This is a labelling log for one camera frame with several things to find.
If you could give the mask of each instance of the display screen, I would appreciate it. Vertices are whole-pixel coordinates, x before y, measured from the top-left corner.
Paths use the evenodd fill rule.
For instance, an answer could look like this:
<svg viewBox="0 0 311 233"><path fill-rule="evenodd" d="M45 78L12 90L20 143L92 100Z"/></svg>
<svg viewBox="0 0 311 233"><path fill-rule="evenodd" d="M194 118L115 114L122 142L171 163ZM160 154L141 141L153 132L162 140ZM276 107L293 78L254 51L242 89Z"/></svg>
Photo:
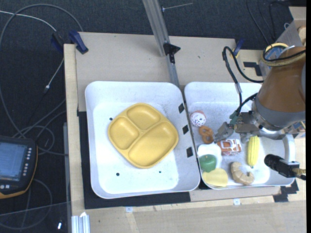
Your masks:
<svg viewBox="0 0 311 233"><path fill-rule="evenodd" d="M19 181L26 145L0 142L0 179Z"/></svg>

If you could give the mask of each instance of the yellow divided plate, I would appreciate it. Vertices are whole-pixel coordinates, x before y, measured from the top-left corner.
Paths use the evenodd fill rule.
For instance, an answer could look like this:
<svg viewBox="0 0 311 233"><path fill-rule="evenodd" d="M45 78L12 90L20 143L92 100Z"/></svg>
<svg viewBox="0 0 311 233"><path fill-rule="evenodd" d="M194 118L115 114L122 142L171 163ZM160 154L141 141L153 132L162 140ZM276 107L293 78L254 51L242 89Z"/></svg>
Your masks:
<svg viewBox="0 0 311 233"><path fill-rule="evenodd" d="M114 118L108 137L120 154L139 168L154 166L178 143L174 125L146 103L134 104Z"/></svg>

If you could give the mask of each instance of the black device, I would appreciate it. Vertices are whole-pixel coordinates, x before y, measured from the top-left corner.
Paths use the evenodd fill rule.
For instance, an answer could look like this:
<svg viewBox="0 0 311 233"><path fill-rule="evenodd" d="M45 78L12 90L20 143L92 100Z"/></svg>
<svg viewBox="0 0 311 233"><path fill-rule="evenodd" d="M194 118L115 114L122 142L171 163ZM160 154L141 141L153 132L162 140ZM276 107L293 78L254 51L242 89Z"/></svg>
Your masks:
<svg viewBox="0 0 311 233"><path fill-rule="evenodd" d="M0 136L0 199L25 193L35 174L38 149L32 139Z"/></svg>
<svg viewBox="0 0 311 233"><path fill-rule="evenodd" d="M283 158L277 155L268 154L264 158L264 163L274 171L277 171L280 175L286 178L300 178L306 180L305 175L301 175L300 163L297 161L287 162Z"/></svg>

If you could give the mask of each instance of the white tray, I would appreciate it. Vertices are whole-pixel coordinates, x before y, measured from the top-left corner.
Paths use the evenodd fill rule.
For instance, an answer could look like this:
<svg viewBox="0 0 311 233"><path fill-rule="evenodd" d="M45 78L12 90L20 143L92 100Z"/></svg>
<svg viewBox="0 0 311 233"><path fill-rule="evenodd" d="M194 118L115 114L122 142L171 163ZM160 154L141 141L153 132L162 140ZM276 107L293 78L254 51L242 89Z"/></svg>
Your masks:
<svg viewBox="0 0 311 233"><path fill-rule="evenodd" d="M87 86L85 97L91 186L99 197L113 199L184 192L198 186L200 172L193 141L190 131L183 132L183 128L188 125L187 114L186 110L179 112L183 97L175 85L96 81ZM107 134L112 118L140 102L153 106L166 116L176 127L179 136L174 150L148 169L131 165L113 147Z"/></svg>
<svg viewBox="0 0 311 233"><path fill-rule="evenodd" d="M240 85L242 88L242 100L255 94L260 89L260 84L257 83L241 83ZM207 116L205 126L212 128L214 133L217 132L223 122L230 121L229 116L239 106L239 95L236 92L234 83L191 82L185 87L185 98L189 115L196 110L203 111ZM242 112L249 110L251 110L251 101L242 108ZM198 128L194 126L191 126L191 128L195 146L198 149L204 143ZM240 135L234 133L230 138L240 139ZM247 165L247 144L242 144L241 153L235 156L222 157L221 167L228 174L228 186L215 187L209 185L209 187L213 189L229 189L252 186L290 185L294 181L294 178L285 178L264 163L264 157L269 153L278 155L286 161L294 161L295 144L293 137L289 135L283 140L271 140L266 137L260 137L259 159L254 168ZM245 186L233 180L230 164L235 161L242 163L242 171L251 171L254 174L254 183Z"/></svg>

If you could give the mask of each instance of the dark background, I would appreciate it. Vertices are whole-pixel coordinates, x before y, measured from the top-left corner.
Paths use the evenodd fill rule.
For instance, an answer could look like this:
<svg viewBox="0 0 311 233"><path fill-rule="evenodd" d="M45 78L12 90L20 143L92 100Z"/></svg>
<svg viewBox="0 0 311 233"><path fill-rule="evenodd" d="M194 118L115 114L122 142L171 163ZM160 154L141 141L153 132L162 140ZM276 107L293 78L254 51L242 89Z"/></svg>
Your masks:
<svg viewBox="0 0 311 233"><path fill-rule="evenodd" d="M306 6L306 0L159 0L164 7L186 3L189 6L164 12L169 35L245 39L242 49L261 50L273 43L284 31L284 24L293 18L288 6ZM57 5L81 23L85 32L153 34L141 0L0 0L0 10L16 12L31 4ZM22 14L49 22L70 43L70 30L80 31L75 21L61 10L40 6ZM10 15L0 13L0 31ZM63 56L51 45L53 31L46 24L25 17L15 17L6 28L0 46L0 88L8 112L19 129L33 125L65 98L63 68L55 76L51 88L44 87L55 73ZM41 123L45 125L54 115L66 109L63 104ZM64 153L62 114L50 125L55 136L53 152ZM10 123L0 102L0 135L13 136L16 129ZM39 130L27 137L36 139ZM44 132L37 140L47 148L51 134ZM64 157L42 154L38 159L35 178L51 190L53 204L66 201ZM29 208L49 204L49 194L39 183L31 187ZM28 193L0 200L0 214L24 210Z"/></svg>

